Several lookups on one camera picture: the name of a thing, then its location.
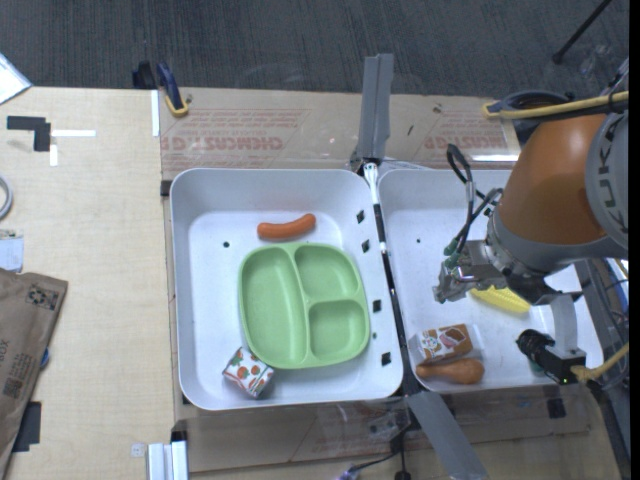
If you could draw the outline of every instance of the yellow cable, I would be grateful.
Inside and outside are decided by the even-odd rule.
[[[624,263],[622,263],[622,260],[620,260],[619,258],[616,258],[615,262],[616,262],[616,265],[618,265],[618,268],[622,271],[622,275],[627,279],[629,279],[629,271],[627,270],[627,267],[624,266]]]
[[[629,100],[629,91],[615,93],[611,96],[598,96],[586,100],[570,101],[569,103],[561,103],[559,105],[548,105],[546,107],[537,107],[525,110],[500,110],[499,112],[490,112],[489,107],[494,103],[487,103],[482,107],[482,113],[488,119],[501,117],[503,119],[530,119],[533,117],[552,116],[555,114],[564,114],[575,110],[584,110],[601,105],[607,105],[609,102],[618,103],[620,101]]]
[[[629,352],[629,342],[627,342],[620,350],[613,354],[609,359],[602,363],[597,368],[587,368],[582,365],[574,365],[571,367],[571,373],[581,382],[597,379],[614,364],[616,364],[622,356]]]

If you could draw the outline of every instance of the hose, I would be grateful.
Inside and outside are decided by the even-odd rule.
[[[2,174],[0,174],[0,188],[5,193],[5,200],[2,206],[0,206],[0,220],[2,220],[9,210],[11,209],[11,204],[13,203],[13,190],[11,190],[11,185],[6,180]]]
[[[622,111],[628,106],[629,91],[611,93],[608,96],[598,96],[586,100],[571,101],[568,103],[560,103],[558,105],[548,105],[544,107],[522,109],[522,110],[505,110],[501,106],[501,102],[488,103],[482,107],[482,112],[486,118],[501,117],[508,120],[517,119],[536,119],[545,117],[574,117],[576,115],[584,115],[587,113],[606,113],[612,109],[616,112]]]

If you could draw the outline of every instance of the gray carpet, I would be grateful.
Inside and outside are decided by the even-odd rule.
[[[0,0],[0,52],[39,86],[131,88],[164,60],[182,86],[360,92],[364,57],[393,53],[394,93],[590,97],[629,54],[630,0],[551,56],[601,2]]]

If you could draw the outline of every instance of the white tape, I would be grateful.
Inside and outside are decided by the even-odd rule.
[[[471,155],[475,162],[515,162],[519,155]]]
[[[160,135],[160,109],[158,97],[158,91],[151,91],[151,134],[153,137],[158,137]]]
[[[9,272],[21,272],[24,256],[22,233],[0,229],[0,268]]]
[[[95,137],[95,130],[51,130],[52,137]]]
[[[49,165],[51,167],[58,165],[58,145],[53,142],[49,144]]]

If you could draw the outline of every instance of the white tray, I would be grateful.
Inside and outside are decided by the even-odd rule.
[[[474,172],[477,188],[487,193],[504,187],[509,171]],[[551,384],[545,375],[534,372],[520,352],[516,339],[525,329],[554,335],[549,306],[532,307],[527,313],[509,313],[477,301],[471,295],[456,302],[438,303],[432,287],[438,284],[443,249],[462,227],[466,216],[465,187],[451,171],[394,170],[380,177],[380,204],[387,245],[403,312],[407,339],[441,326],[476,324],[484,343],[482,361],[485,375],[479,384],[460,385],[431,378],[418,380],[440,393],[478,391],[532,384]],[[486,236],[487,218],[479,216],[470,239]],[[568,267],[547,278],[554,288],[580,290],[575,269]],[[584,298],[576,303],[578,346],[587,353],[587,366],[602,363],[602,350]]]
[[[398,389],[400,349],[364,179],[346,170],[198,168],[174,179],[170,201],[178,371],[189,401],[205,410],[231,410],[383,399]],[[258,223],[293,220],[307,212],[315,214],[317,224],[301,241],[340,247],[355,261],[371,339],[364,352],[341,364],[277,370],[264,396],[254,400],[222,375],[236,349],[247,346],[238,309],[240,264],[267,244],[257,236]],[[373,311],[376,300],[380,311]],[[385,364],[387,353],[391,362]]]

